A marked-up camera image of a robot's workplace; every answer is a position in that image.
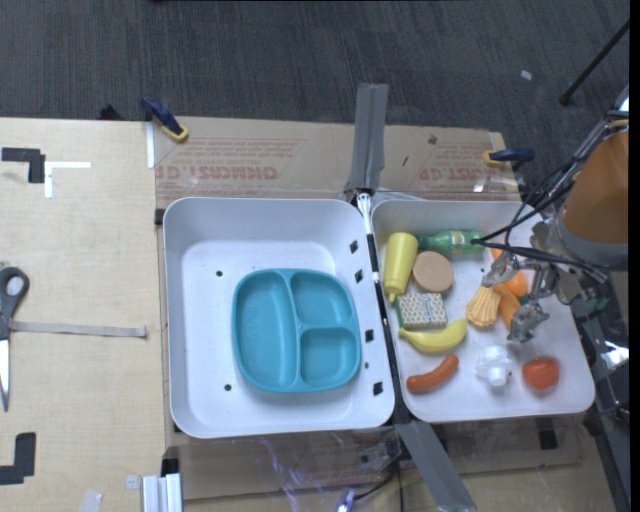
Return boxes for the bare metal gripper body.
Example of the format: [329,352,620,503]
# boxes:
[519,219,582,302]

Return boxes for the orange round fruit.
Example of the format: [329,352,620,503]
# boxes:
[503,269,530,298]

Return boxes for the orange carrot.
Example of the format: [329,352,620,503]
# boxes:
[492,282,523,330]

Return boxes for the yellow ribbed shell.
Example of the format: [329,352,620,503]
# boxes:
[465,284,502,328]

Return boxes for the orange tomato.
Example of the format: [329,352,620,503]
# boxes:
[521,355,560,392]

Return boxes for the white plastic bottle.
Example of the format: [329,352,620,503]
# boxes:
[474,344,514,388]

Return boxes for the green bottle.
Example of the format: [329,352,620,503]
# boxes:
[417,229,485,261]

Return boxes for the tan round biscuit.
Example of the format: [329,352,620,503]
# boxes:
[411,250,455,294]

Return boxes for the yellow banana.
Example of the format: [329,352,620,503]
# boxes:
[397,317,468,355]

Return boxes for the white plastic tray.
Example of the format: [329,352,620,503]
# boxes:
[162,196,396,440]
[370,198,597,425]

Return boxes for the yellow mustard bottle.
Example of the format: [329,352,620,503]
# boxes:
[382,231,419,303]

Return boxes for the orange sausage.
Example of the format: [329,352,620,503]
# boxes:
[405,353,460,395]

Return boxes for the blue divided plate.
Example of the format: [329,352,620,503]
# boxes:
[230,268,363,394]

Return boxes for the brown cardboard board, red print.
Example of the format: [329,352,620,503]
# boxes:
[152,115,601,502]

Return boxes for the grey handled scissors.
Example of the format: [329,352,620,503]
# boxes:
[0,266,31,414]

